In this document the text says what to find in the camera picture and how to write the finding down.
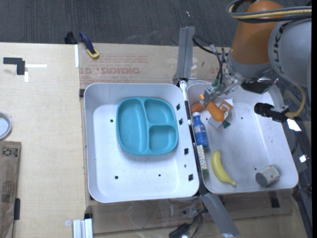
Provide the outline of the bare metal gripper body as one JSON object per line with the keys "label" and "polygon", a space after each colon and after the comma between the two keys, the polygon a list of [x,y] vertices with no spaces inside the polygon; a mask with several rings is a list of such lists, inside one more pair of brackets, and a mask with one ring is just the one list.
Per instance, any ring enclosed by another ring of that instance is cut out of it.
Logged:
{"label": "bare metal gripper body", "polygon": [[211,94],[228,95],[242,82],[234,76],[230,75],[227,69],[221,69],[211,86],[206,88],[203,94],[204,98],[209,98]]}

